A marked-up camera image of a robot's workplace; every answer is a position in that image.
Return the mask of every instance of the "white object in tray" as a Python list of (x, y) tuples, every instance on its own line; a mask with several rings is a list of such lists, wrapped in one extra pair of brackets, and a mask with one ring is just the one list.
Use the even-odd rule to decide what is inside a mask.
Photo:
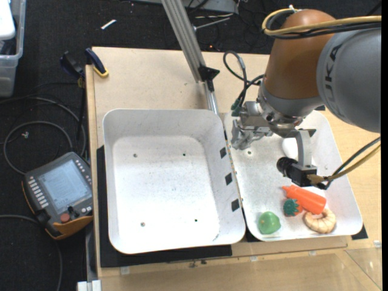
[(12, 19), (10, 0), (0, 0), (0, 40), (12, 39), (15, 25)]
[[(228, 139), (232, 139), (232, 124), (235, 118), (228, 113), (224, 119)], [(338, 152), (329, 122), (319, 112), (313, 111), (300, 125), (303, 129), (316, 129), (312, 136), (312, 158), (319, 175), (331, 175), (343, 162)], [(282, 186), (293, 184), (276, 168), (280, 157), (285, 156), (283, 138), (278, 135), (263, 137), (254, 141), (249, 149), (230, 148), (242, 199), (247, 228), (262, 241), (311, 238), (322, 236), (354, 235), (358, 233), (363, 220), (347, 176), (332, 181), (327, 190), (316, 187), (306, 189), (327, 199), (326, 206), (336, 215), (336, 226), (331, 233), (319, 234), (310, 230), (303, 222), (303, 214), (285, 216), (283, 204), (286, 193)], [(280, 219), (281, 228), (275, 233), (263, 235), (258, 229), (260, 214), (272, 211)]]
[(233, 244), (245, 222), (210, 110), (116, 109), (103, 120), (109, 239), (122, 253)]

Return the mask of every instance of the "green connector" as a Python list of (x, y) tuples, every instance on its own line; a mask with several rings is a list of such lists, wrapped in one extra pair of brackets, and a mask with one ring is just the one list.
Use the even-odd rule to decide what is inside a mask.
[(230, 107), (230, 109), (231, 109), (231, 110), (235, 110), (239, 103), (240, 103), (240, 100), (239, 100), (239, 99), (236, 99), (236, 101), (232, 104), (232, 106)]
[(233, 111), (232, 111), (232, 116), (239, 116), (241, 111), (241, 107), (238, 105)]

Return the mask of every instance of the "toy carrot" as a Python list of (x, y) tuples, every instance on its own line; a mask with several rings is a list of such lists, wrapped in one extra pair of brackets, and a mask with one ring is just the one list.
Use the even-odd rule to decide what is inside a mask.
[(287, 198), (297, 199), (299, 205), (314, 215), (321, 214), (325, 208), (326, 199), (321, 195), (294, 185), (282, 188), (286, 191)]

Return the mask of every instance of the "black bracket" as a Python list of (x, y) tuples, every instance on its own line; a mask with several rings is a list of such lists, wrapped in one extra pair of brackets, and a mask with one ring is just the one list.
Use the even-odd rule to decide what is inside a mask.
[(207, 87), (211, 92), (214, 92), (213, 79), (219, 74), (219, 70), (200, 65), (198, 71), (202, 81), (207, 83)]

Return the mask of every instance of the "wooden tabletop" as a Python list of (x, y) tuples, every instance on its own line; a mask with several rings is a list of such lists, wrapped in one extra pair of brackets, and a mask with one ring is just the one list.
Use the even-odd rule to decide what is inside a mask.
[[(86, 66), (93, 204), (98, 212), (96, 149), (104, 143), (102, 119), (112, 109), (206, 109), (204, 87), (194, 81), (181, 51), (94, 47), (109, 71), (100, 78)], [(223, 53), (204, 52), (207, 66), (220, 70), (214, 79), (222, 115), (229, 112), (242, 82), (225, 68)], [(268, 55), (242, 54), (249, 79), (265, 72)], [(230, 61), (238, 70), (238, 65)], [(257, 88), (246, 100), (255, 100)], [(348, 125), (329, 111), (328, 119), (343, 161), (378, 135)], [(98, 278), (103, 290), (379, 290), (382, 288), (381, 157), (348, 174), (368, 238), (350, 236), (247, 242), (232, 245), (230, 258), (146, 264), (125, 268), (99, 265), (99, 224), (94, 215)]]

